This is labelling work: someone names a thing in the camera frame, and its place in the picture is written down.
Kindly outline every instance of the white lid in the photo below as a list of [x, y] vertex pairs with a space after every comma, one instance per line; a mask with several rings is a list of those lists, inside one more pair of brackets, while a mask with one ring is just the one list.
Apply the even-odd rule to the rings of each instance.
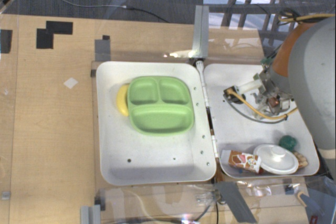
[[261, 158], [261, 167], [276, 175], [290, 175], [299, 167], [299, 161], [294, 154], [281, 146], [262, 144], [253, 152]]

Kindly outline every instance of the green ball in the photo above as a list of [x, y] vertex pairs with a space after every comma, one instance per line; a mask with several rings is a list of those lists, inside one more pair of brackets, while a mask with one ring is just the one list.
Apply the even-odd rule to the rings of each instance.
[[279, 141], [279, 146], [289, 151], [293, 151], [296, 145], [297, 145], [296, 139], [290, 135], [283, 136]]

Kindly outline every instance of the green plate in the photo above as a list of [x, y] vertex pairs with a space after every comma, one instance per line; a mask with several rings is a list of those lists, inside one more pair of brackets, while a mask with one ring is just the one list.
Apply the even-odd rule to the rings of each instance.
[[173, 77], [139, 77], [127, 94], [133, 127], [143, 134], [181, 134], [194, 125], [194, 110], [186, 84]]

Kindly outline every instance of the white tray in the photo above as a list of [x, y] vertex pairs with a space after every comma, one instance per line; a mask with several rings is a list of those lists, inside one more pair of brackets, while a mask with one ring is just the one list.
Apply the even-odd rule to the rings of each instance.
[[[229, 104], [223, 102], [223, 90], [233, 85], [240, 86], [250, 82], [253, 80], [253, 76], [261, 71], [261, 66], [223, 64], [209, 65], [204, 70], [213, 127], [223, 171], [234, 178], [274, 177], [272, 174], [254, 175], [230, 167], [228, 165], [229, 152], [230, 150], [238, 150], [253, 153], [256, 146], [262, 143], [278, 144], [280, 138], [288, 134], [297, 139], [298, 145], [295, 150], [303, 154], [309, 163], [307, 167], [298, 170], [293, 175], [308, 176], [315, 174], [319, 169], [319, 159], [313, 139], [299, 112], [290, 115], [287, 121], [278, 124], [261, 124], [242, 117]], [[248, 102], [255, 103], [253, 96], [249, 93], [245, 95]], [[251, 110], [245, 105], [238, 105], [237, 108], [253, 117]]]
[[[119, 88], [141, 76], [171, 76], [188, 86], [195, 124], [186, 133], [138, 133], [117, 110]], [[216, 172], [211, 134], [197, 70], [182, 63], [105, 62], [97, 70], [100, 168], [113, 185], [197, 182]]]

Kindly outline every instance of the wooden table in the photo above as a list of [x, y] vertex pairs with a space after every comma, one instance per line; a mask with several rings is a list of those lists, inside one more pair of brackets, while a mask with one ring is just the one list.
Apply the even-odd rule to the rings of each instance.
[[[16, 16], [4, 18], [9, 27], [15, 26]], [[54, 49], [36, 49], [36, 29], [46, 28], [47, 20], [73, 22], [73, 34], [54, 35]], [[263, 56], [257, 32], [240, 34], [256, 40], [255, 44], [245, 49], [230, 48], [225, 39], [236, 42], [239, 32], [211, 29], [210, 60], [257, 63]], [[95, 159], [90, 71], [95, 39], [102, 39], [102, 35], [110, 36], [112, 60], [186, 61], [169, 54], [190, 50], [193, 26], [19, 17], [13, 159], [6, 164], [12, 167], [11, 198], [7, 204], [1, 201], [1, 223], [7, 223], [10, 206], [10, 224], [76, 224], [80, 222], [80, 207], [93, 205]], [[16, 55], [15, 49], [7, 57], [10, 55]], [[70, 78], [78, 82], [72, 89], [64, 85]], [[6, 154], [6, 150], [1, 147], [0, 150], [4, 152], [0, 155]], [[295, 218], [289, 219], [306, 223], [301, 218], [302, 207], [278, 209], [277, 214], [289, 210], [295, 212], [292, 215]], [[220, 214], [222, 219], [224, 215], [227, 220], [232, 219], [228, 211]], [[267, 221], [275, 213], [265, 209], [258, 214]], [[215, 214], [208, 214], [204, 223], [210, 223], [210, 218], [215, 221]]]

